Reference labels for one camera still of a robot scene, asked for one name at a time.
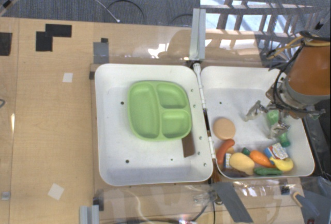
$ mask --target white square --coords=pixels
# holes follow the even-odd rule
[[[63,191],[64,191],[64,188],[61,187],[60,185],[57,185],[57,184],[53,184],[51,189],[49,190],[48,192],[48,195],[51,197],[51,198],[54,198],[56,200],[60,200],[62,194],[63,194]]]
[[[73,73],[64,73],[62,82],[72,82]]]

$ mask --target toy banana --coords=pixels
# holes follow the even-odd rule
[[[278,170],[281,170],[283,172],[288,172],[294,167],[293,161],[290,158],[280,160],[275,159],[274,157],[270,157],[270,160],[274,162]]]

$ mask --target beige disc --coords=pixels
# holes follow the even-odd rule
[[[227,140],[234,137],[236,127],[231,120],[221,117],[214,122],[213,132],[219,139]]]

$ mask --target white tray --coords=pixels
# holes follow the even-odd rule
[[[184,158],[181,140],[137,138],[127,113],[129,87],[138,81],[171,81],[184,88],[192,111],[195,154]],[[213,171],[199,87],[184,66],[104,64],[95,73],[99,171],[114,186],[201,182]]]
[[[257,119],[248,122],[244,121],[244,117],[257,100],[260,100],[265,106],[269,103],[265,92],[275,81],[278,72],[278,70],[268,71],[265,68],[214,66],[202,70],[201,80],[209,126],[216,150],[222,141],[215,136],[212,127],[214,121],[219,117],[230,119],[236,127],[236,134],[233,138],[236,152],[241,152],[243,147],[263,151],[277,142],[276,139],[271,140],[266,137],[269,127],[265,115],[261,114]],[[314,159],[302,120],[288,117],[285,122],[291,125],[288,132],[291,145],[286,150],[294,162],[294,168],[281,177],[308,176],[314,171]],[[279,178],[279,176],[253,175],[247,178]]]

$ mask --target orange carrot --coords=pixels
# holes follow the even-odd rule
[[[218,149],[218,151],[216,153],[217,164],[223,163],[225,153],[233,145],[234,145],[233,139],[228,139],[223,142],[223,144],[221,145],[221,147]]]
[[[245,147],[243,148],[242,153],[249,156],[255,163],[268,167],[268,168],[275,168],[275,165],[273,165],[267,156],[265,156],[262,152],[259,151],[249,151]]]

